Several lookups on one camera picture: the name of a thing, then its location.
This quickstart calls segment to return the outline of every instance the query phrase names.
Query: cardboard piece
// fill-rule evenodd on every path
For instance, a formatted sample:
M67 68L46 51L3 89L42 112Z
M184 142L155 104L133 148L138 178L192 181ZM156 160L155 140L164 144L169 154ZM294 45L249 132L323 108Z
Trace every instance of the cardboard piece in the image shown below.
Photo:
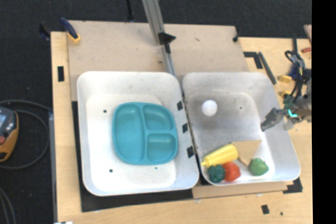
M238 160L248 166L256 153L261 140L249 140L249 141L235 141L232 142L238 150Z

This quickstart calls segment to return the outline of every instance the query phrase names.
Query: white ball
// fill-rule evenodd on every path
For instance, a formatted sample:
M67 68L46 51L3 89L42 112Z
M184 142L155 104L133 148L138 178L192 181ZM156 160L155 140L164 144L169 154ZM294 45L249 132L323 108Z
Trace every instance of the white ball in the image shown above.
M214 100L206 100L202 104L202 113L208 117L211 117L217 113L217 103Z

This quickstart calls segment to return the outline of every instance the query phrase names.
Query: orange device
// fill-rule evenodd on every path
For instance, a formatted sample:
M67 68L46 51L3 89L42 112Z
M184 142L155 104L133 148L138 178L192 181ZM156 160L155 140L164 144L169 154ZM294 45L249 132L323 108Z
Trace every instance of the orange device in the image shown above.
M12 154L18 133L17 113L0 106L0 162L4 162Z

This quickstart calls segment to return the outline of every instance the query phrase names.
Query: black carpet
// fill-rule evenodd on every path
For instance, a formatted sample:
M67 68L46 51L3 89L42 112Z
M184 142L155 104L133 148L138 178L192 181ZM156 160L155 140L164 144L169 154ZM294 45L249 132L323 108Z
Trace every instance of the black carpet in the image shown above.
M130 1L135 21L146 22L141 0ZM160 7L165 23L234 25L246 37L306 37L303 26L312 24L312 0L161 0ZM42 22L50 30L62 30L61 17L121 22L128 15L125 0L0 0L0 101L52 106L50 44L39 34ZM48 119L42 109L11 107ZM41 124L22 115L17 147L7 164L34 159L45 138ZM50 171L49 150L29 168L0 168L0 187L13 204L18 224L53 223ZM0 202L1 224L6 223L2 209Z

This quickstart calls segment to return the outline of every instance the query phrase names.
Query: white tray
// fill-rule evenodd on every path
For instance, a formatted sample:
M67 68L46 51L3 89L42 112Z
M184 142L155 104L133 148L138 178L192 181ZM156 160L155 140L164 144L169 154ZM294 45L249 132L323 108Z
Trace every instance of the white tray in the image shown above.
M215 186L291 181L300 174L295 149L284 120L261 130L260 125L272 108L279 109L273 85L268 77L257 72L189 73L183 78L188 117L200 162L204 156L233 141L261 140L255 154L266 161L269 171L253 176L240 161L241 176L234 182L212 183L206 166L204 178ZM213 99L218 105L214 116L202 114L201 106Z
M90 71L77 81L78 116L83 182L97 196L152 193L192 188L199 171L195 155L189 157L192 137L178 80L165 72ZM179 139L178 153L161 165L132 165L113 150L112 116L126 102L163 105L174 116Z

